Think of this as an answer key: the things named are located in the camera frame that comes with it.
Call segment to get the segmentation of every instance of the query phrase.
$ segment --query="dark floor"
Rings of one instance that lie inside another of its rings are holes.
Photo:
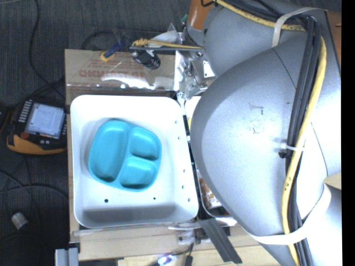
[[[0,0],[0,106],[13,108],[54,83],[43,99],[64,103],[64,50],[103,50],[115,30],[164,32],[177,28],[190,0]],[[291,0],[342,11],[342,0]],[[54,250],[68,244],[67,154],[25,156],[0,135],[0,266],[54,265]],[[21,233],[11,216],[22,212]]]

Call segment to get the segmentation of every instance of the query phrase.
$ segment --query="yellow cable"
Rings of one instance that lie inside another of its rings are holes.
[[[250,14],[248,12],[245,12],[245,11],[243,11],[241,9],[238,9],[238,8],[234,7],[231,4],[228,4],[227,2],[225,2],[223,0],[212,0],[212,1],[215,1],[219,5],[222,5],[223,7],[233,11],[234,13],[239,14],[242,17],[247,18],[249,20],[252,20],[252,21],[254,21],[254,22],[258,23],[258,24],[262,24],[262,25],[265,25],[265,26],[270,27],[270,28],[274,28],[275,27],[275,22],[259,18],[259,17],[255,16],[253,14]],[[297,31],[302,31],[302,32],[305,31],[304,28],[301,25],[298,25],[298,24],[293,24],[293,25],[284,24],[281,27],[281,29],[284,29],[284,30],[297,30]]]
[[[282,215],[283,230],[285,234],[290,233],[290,228],[288,225],[288,217],[287,217],[288,202],[290,200],[291,187],[296,177],[297,166],[302,155],[302,151],[298,149],[303,148],[305,144],[306,132],[311,125],[311,119],[315,112],[316,105],[321,93],[322,84],[323,84],[325,71],[326,71],[326,63],[327,63],[326,59],[327,59],[327,49],[326,49],[324,39],[321,38],[321,47],[319,49],[319,65],[318,65],[315,84],[313,86],[311,96],[310,96],[310,101],[308,102],[307,111],[305,113],[305,117],[303,119],[302,126],[300,128],[300,133],[297,138],[297,142],[295,145],[296,150],[292,154],[291,162],[287,170],[285,183],[283,185],[283,193],[282,193],[282,200],[281,200],[281,215]],[[295,260],[295,255],[297,254],[295,254],[296,250],[294,248],[294,245],[289,245],[288,247],[290,249],[291,255],[294,257]]]
[[[176,47],[176,48],[190,48],[190,49],[203,49],[203,47],[195,47],[191,45],[182,45],[182,44],[174,44],[174,43],[168,43],[168,42],[160,42],[158,40],[151,40],[151,39],[146,39],[146,38],[141,38],[132,43],[132,46],[134,47],[143,47],[145,45],[148,45],[149,43],[154,43],[158,45],[163,45],[166,47]]]

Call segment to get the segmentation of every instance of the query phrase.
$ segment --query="blue plate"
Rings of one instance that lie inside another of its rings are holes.
[[[88,167],[97,181],[128,191],[143,191],[155,181],[161,143],[151,131],[120,120],[98,129],[90,148]]]

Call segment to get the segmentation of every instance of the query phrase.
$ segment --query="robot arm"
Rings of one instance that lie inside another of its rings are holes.
[[[261,242],[280,264],[341,264],[341,192],[323,184],[341,171],[341,73],[326,13],[288,0],[192,0],[186,33],[204,48],[189,61],[203,92],[191,149],[207,185],[256,238],[305,232]],[[214,73],[208,88],[202,62]]]

